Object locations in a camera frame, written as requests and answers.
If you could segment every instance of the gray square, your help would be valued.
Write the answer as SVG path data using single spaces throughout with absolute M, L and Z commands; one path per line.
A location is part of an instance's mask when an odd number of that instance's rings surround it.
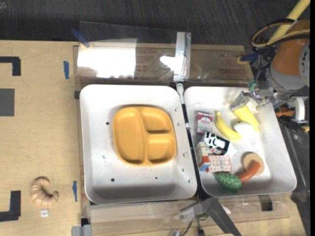
M 0 88 L 0 116 L 14 116 L 14 89 Z

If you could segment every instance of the banana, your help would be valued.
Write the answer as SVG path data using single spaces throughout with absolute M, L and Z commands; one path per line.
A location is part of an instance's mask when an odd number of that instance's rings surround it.
M 225 123 L 225 121 L 221 117 L 220 112 L 217 112 L 216 126 L 218 130 L 230 140 L 236 141 L 242 138 L 242 136 L 239 133 L 235 132 Z
M 234 114 L 241 121 L 249 123 L 250 125 L 252 125 L 252 127 L 254 128 L 255 131 L 259 132 L 259 129 L 258 129 L 259 123 L 256 120 L 255 116 L 251 113 L 251 111 L 248 108 L 248 106 L 244 106 L 242 108 L 239 108 L 239 109 L 235 110 Z

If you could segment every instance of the orange divided plate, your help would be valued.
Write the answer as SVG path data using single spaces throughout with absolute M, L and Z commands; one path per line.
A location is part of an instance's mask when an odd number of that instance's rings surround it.
M 169 115 L 153 107 L 126 107 L 115 113 L 113 141 L 126 164 L 149 166 L 167 163 L 176 154 L 176 138 Z

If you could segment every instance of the black floor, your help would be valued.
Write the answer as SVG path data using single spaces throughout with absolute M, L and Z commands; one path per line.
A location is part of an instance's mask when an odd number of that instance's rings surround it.
M 193 44 L 244 45 L 261 26 L 285 18 L 299 0 L 0 0 L 0 39 L 76 40 L 80 21 L 188 30 Z M 310 8 L 300 17 L 310 18 Z M 299 150 L 309 180 L 309 150 Z M 310 198 L 299 204 L 310 235 Z

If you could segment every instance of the yellow pole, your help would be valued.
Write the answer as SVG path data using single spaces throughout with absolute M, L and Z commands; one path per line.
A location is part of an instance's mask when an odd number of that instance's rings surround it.
M 290 18 L 293 20 L 297 20 L 303 11 L 310 5 L 311 0 L 299 0 L 296 6 L 292 9 L 289 15 L 286 18 Z M 273 40 L 277 37 L 284 35 L 290 28 L 290 25 L 282 25 L 280 26 L 277 31 L 272 35 L 270 40 Z

